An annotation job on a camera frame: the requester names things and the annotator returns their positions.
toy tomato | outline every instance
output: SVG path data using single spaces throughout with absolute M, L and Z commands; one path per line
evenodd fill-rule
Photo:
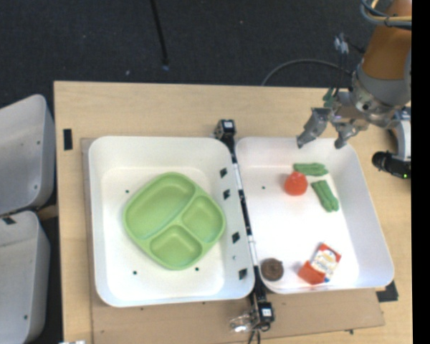
M 293 171 L 285 180 L 285 191 L 287 194 L 297 196 L 303 195 L 307 190 L 306 176 L 300 172 Z

green divided plate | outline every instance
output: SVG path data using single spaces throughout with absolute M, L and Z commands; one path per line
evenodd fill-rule
M 123 225 L 132 240 L 159 264 L 182 270 L 219 240 L 226 219 L 219 205 L 189 177 L 164 173 L 127 202 Z

wire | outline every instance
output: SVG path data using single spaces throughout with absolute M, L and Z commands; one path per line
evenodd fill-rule
M 343 69 L 341 69 L 341 67 L 339 67 L 336 64 L 333 64 L 332 62 L 327 62 L 327 61 L 318 60 L 318 59 L 291 60 L 291 61 L 284 62 L 283 64 L 280 64 L 279 66 L 275 67 L 271 72 L 269 72 L 269 74 L 263 79 L 261 86 L 265 86 L 267 81 L 271 78 L 271 76 L 274 75 L 275 73 L 277 73 L 278 71 L 282 70 L 285 67 L 288 67 L 290 65 L 295 65 L 295 64 L 320 64 L 320 65 L 326 65 L 326 66 L 332 67 L 334 69 L 343 70 Z M 352 75 L 352 72 L 350 72 L 348 70 L 343 70 L 343 71 L 345 74 L 347 74 L 349 76 Z
M 257 334 L 257 344 L 261 343 L 261 335 L 259 334 L 259 330 L 258 329 L 253 329 L 252 330 L 252 334 L 250 334 L 250 338 L 249 338 L 248 344 L 252 344 L 253 337 L 255 336 L 255 333 Z
M 338 80 L 337 80 L 337 84 L 336 84 L 336 89 L 335 89 L 335 92 L 333 93 L 333 97 L 336 97 L 336 95 L 339 93 L 339 88 L 341 87 L 341 85 L 342 85 L 342 83 L 343 83 L 343 78 L 344 78 L 344 76 L 343 76 L 343 74 L 344 74 L 344 66 L 345 66 L 345 62 L 347 61 L 346 60 L 346 57 L 347 57 L 347 55 L 344 55 L 344 54 L 339 54 L 339 69 L 340 69 L 340 73 L 339 73 L 339 75 L 338 75 Z
M 382 13 L 376 9 L 380 0 L 371 0 L 371 3 L 368 3 L 369 0 L 360 1 L 361 14 L 369 22 L 377 25 L 385 24 L 390 27 L 398 27 L 402 29 L 412 28 L 412 16 L 389 16 Z
M 364 55 L 365 54 L 365 52 L 366 52 L 366 50 L 363 48 L 363 47 L 359 47 L 359 46 L 357 46 L 357 45 L 355 45 L 354 43 L 352 43 L 351 41 L 350 41 L 350 38 L 349 37 L 345 37 L 345 41 L 347 42 L 347 44 L 350 46 L 350 47 L 352 47 L 353 49 L 355 49 L 355 51 L 356 52 L 358 52 L 359 54 L 361 54 L 361 55 Z

metal bracket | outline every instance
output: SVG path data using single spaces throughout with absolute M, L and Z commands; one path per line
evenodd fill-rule
M 312 114 L 304 125 L 304 131 L 297 138 L 298 148 L 322 135 L 327 127 L 330 113 L 330 108 L 312 109 Z
M 376 292 L 379 302 L 393 302 L 398 301 L 398 290 L 396 290 L 395 282 L 386 286 L 386 290 Z
M 215 138 L 224 143 L 231 153 L 231 159 L 234 164 L 236 171 L 238 171 L 237 165 L 237 157 L 235 153 L 235 141 L 234 135 L 236 135 L 236 126 L 233 120 L 220 120 L 214 130 Z M 253 241 L 252 228 L 250 227 L 249 214 L 247 210 L 247 203 L 245 201 L 244 190 L 242 190 L 241 184 L 239 184 L 239 197 L 242 206 L 242 213 L 244 215 L 244 223 L 247 230 L 247 238 L 249 241 Z M 255 257 L 255 251 L 252 251 L 252 257 Z M 250 292 L 249 298 L 252 304 L 252 309 L 249 313 L 249 316 L 253 322 L 253 328 L 261 329 L 263 331 L 269 330 L 270 324 L 274 321 L 274 309 L 272 308 L 272 304 L 267 301 L 266 295 L 266 287 L 261 279 L 261 275 L 259 273 L 259 267 L 257 263 L 257 259 L 253 259 L 254 263 L 254 275 L 255 275 L 255 284 L 254 289 Z

